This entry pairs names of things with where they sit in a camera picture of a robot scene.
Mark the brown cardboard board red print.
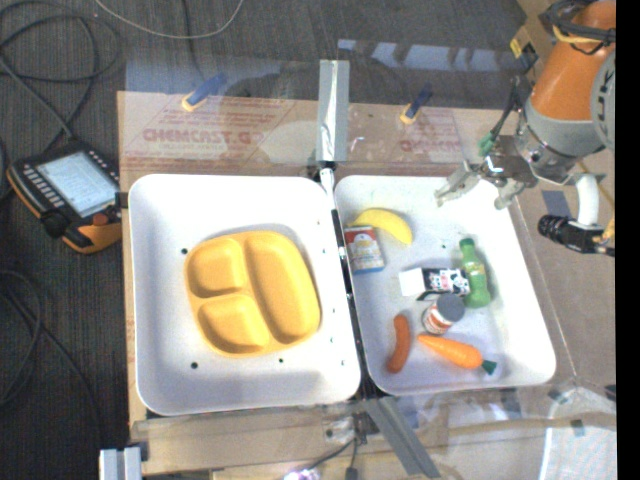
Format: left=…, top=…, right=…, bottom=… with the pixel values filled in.
left=115, top=90, right=576, bottom=429

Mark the orange carrot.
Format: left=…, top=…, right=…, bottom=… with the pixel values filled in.
left=417, top=333, right=499, bottom=376

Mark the yellow divided plate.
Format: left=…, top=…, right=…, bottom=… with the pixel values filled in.
left=183, top=229, right=322, bottom=358

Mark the black cylinder on white bracket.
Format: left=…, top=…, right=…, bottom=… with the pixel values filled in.
left=537, top=172, right=609, bottom=255

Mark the yellow banana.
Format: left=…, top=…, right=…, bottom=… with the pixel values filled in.
left=348, top=207, right=414, bottom=247

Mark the white plastic tray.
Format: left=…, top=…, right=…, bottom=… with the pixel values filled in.
left=127, top=173, right=362, bottom=417
left=333, top=174, right=558, bottom=397

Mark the red and blue can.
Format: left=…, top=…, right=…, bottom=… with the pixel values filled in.
left=343, top=225, right=386, bottom=275

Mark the green bottle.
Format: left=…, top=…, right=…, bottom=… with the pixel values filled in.
left=458, top=237, right=493, bottom=309

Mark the red and white can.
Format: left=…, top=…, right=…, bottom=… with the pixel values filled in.
left=421, top=292, right=467, bottom=336

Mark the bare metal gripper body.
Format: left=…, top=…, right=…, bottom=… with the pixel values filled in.
left=478, top=135, right=576, bottom=190

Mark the black and white carton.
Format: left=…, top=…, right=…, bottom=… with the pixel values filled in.
left=398, top=266, right=471, bottom=301

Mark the orange sausage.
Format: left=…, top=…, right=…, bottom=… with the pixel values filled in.
left=386, top=313, right=412, bottom=375

